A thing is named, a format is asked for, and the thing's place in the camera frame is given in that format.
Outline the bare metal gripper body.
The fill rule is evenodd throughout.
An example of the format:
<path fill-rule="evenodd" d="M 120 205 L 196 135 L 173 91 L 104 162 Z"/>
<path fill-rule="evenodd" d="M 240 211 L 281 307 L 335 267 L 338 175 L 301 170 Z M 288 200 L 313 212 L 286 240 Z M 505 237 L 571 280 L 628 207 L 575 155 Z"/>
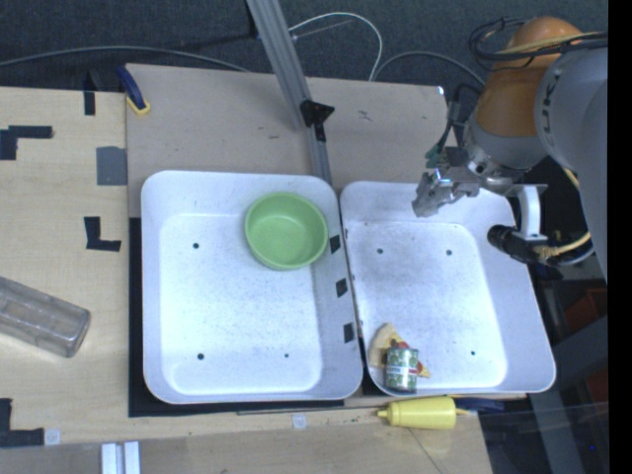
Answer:
<path fill-rule="evenodd" d="M 516 171 L 455 146 L 445 147 L 433 166 L 433 187 L 443 197 L 475 197 L 482 189 L 504 195 L 515 182 Z"/>

